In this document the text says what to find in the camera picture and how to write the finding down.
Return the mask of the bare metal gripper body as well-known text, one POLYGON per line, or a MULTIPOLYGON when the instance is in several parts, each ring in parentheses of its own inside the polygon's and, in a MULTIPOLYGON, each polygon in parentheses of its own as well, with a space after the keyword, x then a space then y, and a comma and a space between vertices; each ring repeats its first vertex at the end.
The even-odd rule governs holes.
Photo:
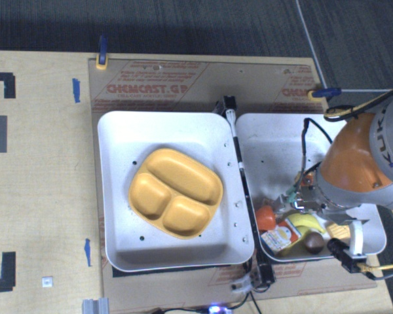
POLYGON ((315 212, 320 218, 338 225, 349 225, 354 221, 361 224, 369 222, 368 218, 356 218, 348 214, 348 207, 343 207, 328 199, 317 186, 302 186, 294 193, 291 206, 300 213, 315 212))

